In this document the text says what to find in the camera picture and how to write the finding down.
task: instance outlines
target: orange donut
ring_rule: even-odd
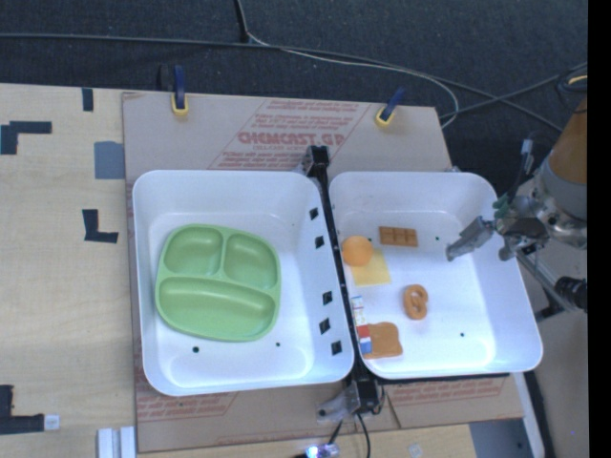
[[[427,316],[429,294],[422,285],[410,285],[403,292],[403,307],[410,319],[424,319]]]

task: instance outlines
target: wire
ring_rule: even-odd
[[[236,13],[238,14],[238,25],[240,26],[240,40],[242,42],[249,42],[250,31],[248,30],[248,24],[246,23],[246,14],[242,6],[242,0],[233,0],[236,7]]]
[[[399,65],[394,65],[391,63],[386,63],[384,61],[379,61],[376,59],[364,57],[364,56],[356,56],[352,54],[347,54],[343,52],[333,52],[333,51],[323,51],[323,50],[313,50],[308,48],[299,48],[294,46],[275,46],[275,45],[259,45],[252,43],[233,43],[233,42],[219,42],[219,41],[206,41],[206,40],[197,40],[197,39],[181,39],[181,38],[163,38],[163,37],[130,37],[130,36],[111,36],[111,35],[91,35],[91,34],[55,34],[55,33],[37,33],[37,32],[0,32],[0,39],[40,39],[40,40],[82,40],[82,41],[103,41],[103,42],[118,42],[118,43],[131,43],[131,44],[167,44],[167,45],[181,45],[181,46],[199,46],[199,47],[209,47],[209,48],[242,48],[248,50],[268,50],[268,51],[276,51],[276,52],[293,52],[293,53],[303,53],[303,54],[312,54],[316,55],[322,59],[322,57],[328,58],[329,62],[334,61],[349,61],[349,64],[354,66],[368,66],[371,68],[377,68],[382,70],[388,70],[392,72],[399,73],[408,73],[414,74],[418,77],[427,77],[432,78],[440,83],[444,83],[449,86],[453,86],[457,89],[465,90],[467,92],[471,92],[473,94],[479,94],[483,96],[487,96],[491,98],[490,101],[483,102],[481,104],[473,105],[470,110],[474,110],[479,107],[484,107],[486,105],[490,105],[491,103],[501,102],[502,104],[514,108],[526,115],[529,115],[531,118],[538,120],[539,122],[547,125],[550,128],[560,132],[561,128],[549,120],[545,119],[541,115],[535,114],[524,107],[521,107],[509,100],[506,100],[503,97],[498,97],[493,94],[489,94],[488,92],[481,91],[477,88],[471,87],[469,85],[465,85],[463,83],[458,83],[451,81],[447,78],[440,78],[438,76],[433,76],[430,74],[424,74],[420,72],[415,72],[408,68],[404,68]],[[450,124],[450,122],[446,122],[443,124],[443,127],[446,127]]]
[[[566,83],[568,85],[575,85],[576,83],[582,81],[582,80],[587,80],[588,79],[588,75],[587,74],[583,74],[582,76],[575,76],[575,78],[571,78],[569,79]]]
[[[524,176],[524,170],[526,169],[529,156],[530,156],[529,153],[522,153],[521,155],[519,170],[517,171],[516,179],[514,180],[513,185],[510,187],[510,189],[507,192],[507,203],[508,204],[511,204],[514,201],[514,198],[516,198],[517,189],[519,188],[522,182],[522,178]]]
[[[242,9],[242,4],[240,4],[240,8],[241,8],[241,19],[242,19],[241,25],[244,28],[246,28],[246,17],[245,17],[245,14],[243,12],[243,9]],[[269,46],[269,44],[267,44],[266,42],[263,42],[261,39],[256,37],[250,31],[247,31],[247,33],[248,33],[248,36],[250,37],[251,41],[257,42],[257,43],[261,44],[262,46]],[[296,52],[296,51],[290,50],[288,48],[284,48],[284,49],[281,48],[281,50],[283,50],[285,52],[290,52],[290,53],[293,53],[293,54],[297,54],[297,55],[300,55],[300,56],[303,56],[303,57],[311,58],[311,59],[318,59],[320,61],[326,61],[326,62],[329,62],[329,63],[351,65],[351,66],[368,66],[368,67],[372,67],[372,68],[379,68],[379,69],[382,69],[382,70],[393,70],[393,71],[398,71],[398,72],[401,72],[401,73],[407,73],[407,74],[411,74],[413,76],[416,76],[416,77],[419,77],[419,78],[422,78],[422,79],[429,80],[429,81],[431,81],[431,83],[434,83],[435,85],[437,85],[440,88],[442,88],[445,92],[447,92],[450,95],[450,97],[452,98],[452,100],[453,100],[453,105],[454,105],[453,112],[450,113],[450,114],[441,115],[439,117],[440,120],[443,120],[446,117],[449,118],[448,121],[446,121],[446,122],[441,124],[441,129],[445,129],[452,122],[454,122],[456,117],[459,114],[464,114],[465,112],[468,112],[468,111],[471,111],[471,110],[474,110],[474,109],[477,109],[477,108],[480,108],[480,107],[484,107],[486,105],[491,105],[491,104],[494,104],[494,103],[500,101],[500,102],[505,103],[506,105],[510,105],[512,107],[518,108],[519,110],[521,110],[525,114],[530,115],[530,116],[536,118],[540,122],[544,123],[548,127],[552,128],[552,129],[554,129],[554,130],[556,130],[558,132],[562,131],[562,129],[559,126],[557,126],[556,124],[550,122],[549,120],[547,120],[546,118],[542,117],[541,115],[535,114],[535,113],[533,113],[533,112],[531,112],[531,111],[529,111],[527,109],[524,109],[524,108],[522,108],[522,107],[520,107],[520,106],[518,106],[516,104],[513,104],[512,102],[507,102],[506,101],[506,99],[511,97],[511,96],[515,96],[517,94],[524,94],[524,93],[526,93],[526,92],[528,92],[530,90],[533,90],[535,88],[538,88],[538,87],[541,87],[543,85],[546,85],[547,83],[549,83],[551,81],[555,81],[555,80],[558,79],[557,76],[553,76],[551,78],[543,80],[543,81],[541,81],[541,82],[539,82],[539,83],[537,83],[535,85],[532,85],[531,87],[527,87],[525,89],[521,89],[521,90],[517,91],[516,93],[506,94],[506,95],[501,96],[501,97],[495,97],[495,96],[493,96],[491,94],[487,94],[487,96],[489,96],[491,98],[491,100],[489,100],[487,102],[484,102],[484,103],[475,104],[475,105],[473,105],[471,107],[468,107],[468,108],[460,109],[460,107],[458,105],[458,99],[456,98],[456,95],[454,95],[454,93],[450,89],[448,89],[445,85],[443,85],[440,79],[435,78],[435,77],[430,76],[430,75],[426,75],[424,73],[418,73],[418,72],[414,72],[412,70],[409,70],[409,71],[404,70],[404,69],[400,70],[400,69],[397,69],[395,67],[388,67],[386,64],[385,65],[360,64],[360,63],[347,62],[345,60],[323,58],[323,57],[316,56],[314,54],[307,53],[307,52]]]
[[[335,430],[333,431],[333,434],[331,434],[331,437],[328,439],[328,443],[327,443],[328,445],[332,445],[333,443],[335,443],[335,438],[337,438],[337,435],[340,432],[340,428],[342,427],[343,422],[344,420],[342,419],[340,421],[340,424],[338,424]]]
[[[361,427],[363,428],[363,433],[365,434],[365,440],[367,441],[367,458],[369,458],[371,456],[371,441],[369,440],[369,433],[367,432],[367,428],[359,412],[356,413],[356,417],[358,417],[359,421],[361,421]]]

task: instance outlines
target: cardboard sheet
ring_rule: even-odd
[[[434,109],[398,107],[393,122],[381,130],[374,123],[381,105],[189,95],[189,114],[176,116],[171,111],[168,93],[123,95],[139,452],[327,437],[335,425],[318,424],[315,409],[337,395],[343,385],[188,398],[168,397],[152,389],[140,359],[131,207],[136,179],[156,169],[299,170],[307,146],[323,144],[328,146],[331,156],[330,177],[344,171],[443,171],[451,167]],[[519,401],[511,393],[513,382],[505,378],[489,380],[489,384],[483,381],[475,384],[474,393],[462,394],[461,381],[436,392],[430,392],[429,383],[389,385],[383,412],[368,418],[368,430],[519,415],[521,409],[516,408]],[[411,412],[414,399],[419,412]],[[479,401],[480,406],[472,406],[474,399],[484,400]],[[465,412],[465,405],[474,411]],[[356,431],[354,423],[346,424],[342,430]]]

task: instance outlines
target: toy food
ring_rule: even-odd
[[[418,235],[415,229],[403,227],[380,226],[380,243],[390,246],[418,246]]]
[[[342,243],[342,257],[350,266],[365,266],[373,256],[373,245],[364,236],[350,236]]]
[[[354,319],[354,325],[356,326],[361,353],[366,355],[371,352],[371,336],[369,334],[369,325],[365,319],[363,297],[360,295],[352,297],[350,299],[350,305],[352,306],[352,317]]]
[[[424,319],[427,316],[429,294],[422,285],[410,285],[403,292],[403,307],[410,319]]]
[[[351,266],[350,271],[356,286],[390,283],[390,271],[382,251],[373,250],[371,260],[365,266]]]
[[[371,337],[371,352],[363,358],[388,358],[403,354],[403,346],[399,342],[399,329],[393,323],[368,324]]]

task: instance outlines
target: orange object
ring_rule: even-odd
[[[373,245],[364,236],[350,236],[342,243],[342,257],[350,266],[365,266],[373,256]]]
[[[403,354],[399,341],[399,329],[393,323],[368,324],[371,336],[371,352],[363,355],[367,360],[389,358]]]
[[[422,285],[410,285],[403,292],[403,306],[410,319],[424,319],[427,317],[427,302],[429,294]]]
[[[588,142],[587,96],[569,119],[550,153],[550,168],[559,177],[573,183],[587,183]]]

